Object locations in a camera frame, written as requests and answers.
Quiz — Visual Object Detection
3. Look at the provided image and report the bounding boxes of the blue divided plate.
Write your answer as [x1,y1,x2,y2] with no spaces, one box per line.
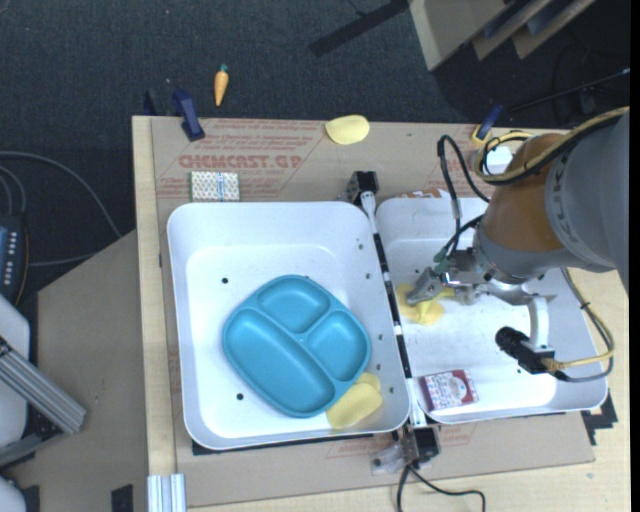
[220,273,373,420]

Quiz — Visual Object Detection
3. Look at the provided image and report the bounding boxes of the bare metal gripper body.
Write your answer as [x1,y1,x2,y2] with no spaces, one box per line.
[435,249,532,303]

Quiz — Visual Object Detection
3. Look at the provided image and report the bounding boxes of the white plastic tray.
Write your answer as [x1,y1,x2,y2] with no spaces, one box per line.
[374,195,611,426]
[165,200,413,452]

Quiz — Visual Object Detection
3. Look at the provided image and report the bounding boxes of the thin black and white rod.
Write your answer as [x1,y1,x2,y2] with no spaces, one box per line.
[359,191,417,427]

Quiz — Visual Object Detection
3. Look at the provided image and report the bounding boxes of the orange toy carrot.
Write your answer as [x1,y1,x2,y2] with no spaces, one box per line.
[213,63,231,108]

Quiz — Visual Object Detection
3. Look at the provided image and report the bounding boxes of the red and white carton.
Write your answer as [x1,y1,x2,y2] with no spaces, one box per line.
[418,368,479,413]

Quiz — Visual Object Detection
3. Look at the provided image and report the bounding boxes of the brown cardboard board red print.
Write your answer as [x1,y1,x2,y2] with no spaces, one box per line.
[149,116,597,509]

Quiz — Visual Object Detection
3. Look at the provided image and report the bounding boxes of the black cylinder on white bracket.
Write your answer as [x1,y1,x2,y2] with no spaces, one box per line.
[494,280,557,375]

